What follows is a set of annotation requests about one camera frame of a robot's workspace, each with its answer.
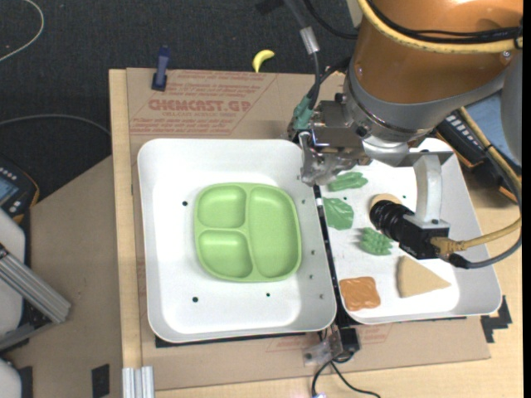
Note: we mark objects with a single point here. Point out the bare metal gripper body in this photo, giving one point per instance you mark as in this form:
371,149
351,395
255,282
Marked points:
336,129

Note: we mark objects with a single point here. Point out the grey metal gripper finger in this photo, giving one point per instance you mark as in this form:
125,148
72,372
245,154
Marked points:
327,169
308,162

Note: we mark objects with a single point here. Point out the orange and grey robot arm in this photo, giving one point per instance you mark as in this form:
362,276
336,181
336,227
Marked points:
419,35

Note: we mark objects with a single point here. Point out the green ridged lettuce leaf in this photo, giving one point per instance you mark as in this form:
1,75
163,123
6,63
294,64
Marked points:
346,182

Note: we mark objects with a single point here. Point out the green flat lettuce leaf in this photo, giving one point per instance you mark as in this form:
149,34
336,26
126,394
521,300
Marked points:
338,215

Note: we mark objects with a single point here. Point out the tan round bread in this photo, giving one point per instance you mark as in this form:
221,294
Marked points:
383,199

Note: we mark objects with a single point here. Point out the thin black and white rod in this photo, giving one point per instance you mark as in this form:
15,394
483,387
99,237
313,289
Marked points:
327,243

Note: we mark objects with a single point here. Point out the green divided plate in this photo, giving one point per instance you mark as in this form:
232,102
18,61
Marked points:
269,226

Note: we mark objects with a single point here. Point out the green grapes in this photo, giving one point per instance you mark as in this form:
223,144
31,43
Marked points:
375,242

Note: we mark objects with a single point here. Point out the yellow banana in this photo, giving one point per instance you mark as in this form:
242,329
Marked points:
260,58

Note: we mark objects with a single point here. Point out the brown cardboard board red print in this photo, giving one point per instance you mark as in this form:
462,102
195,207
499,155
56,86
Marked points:
199,110

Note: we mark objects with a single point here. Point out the orange square biscuit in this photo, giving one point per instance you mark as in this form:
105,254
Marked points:
359,293

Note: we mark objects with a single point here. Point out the tan pizza slice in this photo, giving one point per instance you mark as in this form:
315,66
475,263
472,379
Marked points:
415,280

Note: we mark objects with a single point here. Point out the white plastic tray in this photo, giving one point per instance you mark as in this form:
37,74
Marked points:
469,280
174,230

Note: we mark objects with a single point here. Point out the black cylinder on white bracket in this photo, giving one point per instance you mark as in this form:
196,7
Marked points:
415,228

